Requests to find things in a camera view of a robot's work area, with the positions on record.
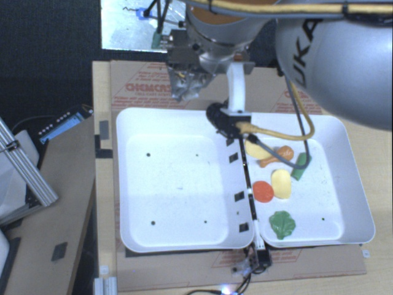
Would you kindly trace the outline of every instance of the brown drumstick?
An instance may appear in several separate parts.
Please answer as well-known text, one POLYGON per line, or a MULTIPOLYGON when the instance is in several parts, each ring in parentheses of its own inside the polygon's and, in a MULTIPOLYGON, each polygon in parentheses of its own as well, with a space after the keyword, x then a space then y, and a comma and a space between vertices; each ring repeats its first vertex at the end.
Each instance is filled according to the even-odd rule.
MULTIPOLYGON (((294 150, 291 149, 287 145, 284 145, 281 148, 279 148, 277 150, 277 153, 278 153, 278 155, 282 156, 286 160, 292 160, 294 157, 294 150)), ((259 166, 261 166, 262 168, 265 168, 267 165, 269 165, 270 163, 274 163, 274 162, 280 162, 280 160, 274 156, 271 156, 271 157, 268 157, 267 159, 260 160, 259 166)))

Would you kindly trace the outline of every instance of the yellow cable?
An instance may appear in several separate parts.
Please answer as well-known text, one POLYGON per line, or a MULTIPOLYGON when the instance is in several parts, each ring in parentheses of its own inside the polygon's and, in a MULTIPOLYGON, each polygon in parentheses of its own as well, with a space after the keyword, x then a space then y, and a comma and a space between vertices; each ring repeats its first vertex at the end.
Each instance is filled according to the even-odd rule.
POLYGON ((270 135, 270 136, 274 136, 276 138, 285 139, 285 140, 292 140, 292 141, 304 141, 304 140, 310 139, 315 133, 315 127, 314 127, 313 121, 309 118, 309 115, 308 115, 305 107, 303 106, 302 100, 299 97, 296 86, 294 86, 294 84, 292 82, 290 83, 290 86, 291 86, 291 89, 294 93, 295 100, 296 100, 297 104, 299 105, 299 108, 302 111, 302 113, 307 121, 307 124, 309 125, 309 133, 307 135, 299 135, 299 136, 286 135, 285 133, 276 132, 276 131, 272 131, 269 129, 259 128, 255 125, 250 124, 249 122, 237 122, 236 127, 240 129, 240 134, 263 133, 264 135, 270 135))
MULTIPOLYGON (((206 6, 210 5, 235 12, 247 12, 253 14, 342 14, 343 4, 243 4, 224 0, 186 0, 206 6)), ((348 4, 348 13, 366 14, 393 14, 392 4, 348 4)))

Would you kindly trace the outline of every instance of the green object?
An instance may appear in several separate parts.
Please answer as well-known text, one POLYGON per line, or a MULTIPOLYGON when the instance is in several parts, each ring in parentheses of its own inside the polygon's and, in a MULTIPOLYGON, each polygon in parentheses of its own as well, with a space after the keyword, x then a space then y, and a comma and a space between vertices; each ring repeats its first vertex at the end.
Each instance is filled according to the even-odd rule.
POLYGON ((155 31, 153 35, 152 49, 161 49, 161 39, 162 35, 155 31))
MULTIPOLYGON (((304 165, 306 163, 307 155, 306 153, 300 153, 296 164, 297 165, 304 165)), ((302 177, 303 173, 305 172, 306 169, 304 170, 297 170, 296 168, 292 170, 292 173, 290 174, 291 177, 295 178, 297 181, 302 177)))
POLYGON ((284 237, 292 234, 296 227, 295 220, 291 218, 287 211, 277 211, 269 217, 271 228, 277 235, 277 238, 282 240, 284 237))

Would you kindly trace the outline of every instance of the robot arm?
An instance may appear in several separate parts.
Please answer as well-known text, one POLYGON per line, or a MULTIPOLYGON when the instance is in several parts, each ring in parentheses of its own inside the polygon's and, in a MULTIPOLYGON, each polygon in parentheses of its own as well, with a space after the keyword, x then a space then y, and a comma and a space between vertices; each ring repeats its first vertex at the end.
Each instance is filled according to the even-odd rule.
POLYGON ((184 1, 186 30, 172 31, 167 43, 175 99, 197 97, 233 62, 242 63, 245 74, 251 73, 254 63, 247 47, 268 20, 277 18, 276 53, 286 77, 333 114, 392 129, 392 7, 387 5, 384 15, 345 13, 354 3, 364 8, 367 3, 391 0, 222 0, 249 6, 237 11, 217 7, 218 0, 184 1), (339 12, 303 11, 303 4, 316 9, 324 3, 332 8, 337 4, 339 12), (295 13, 275 11, 288 4, 299 4, 295 13), (253 13, 253 7, 266 5, 273 11, 253 13))

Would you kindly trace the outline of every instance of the green leaf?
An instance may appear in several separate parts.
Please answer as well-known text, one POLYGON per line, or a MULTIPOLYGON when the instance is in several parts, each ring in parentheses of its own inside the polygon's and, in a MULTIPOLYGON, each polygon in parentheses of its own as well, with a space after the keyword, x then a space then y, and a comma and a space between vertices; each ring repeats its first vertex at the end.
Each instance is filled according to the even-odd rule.
POLYGON ((277 238, 280 240, 292 234, 296 227, 295 220, 291 218, 287 211, 277 211, 275 214, 270 216, 269 222, 271 228, 276 233, 277 238))

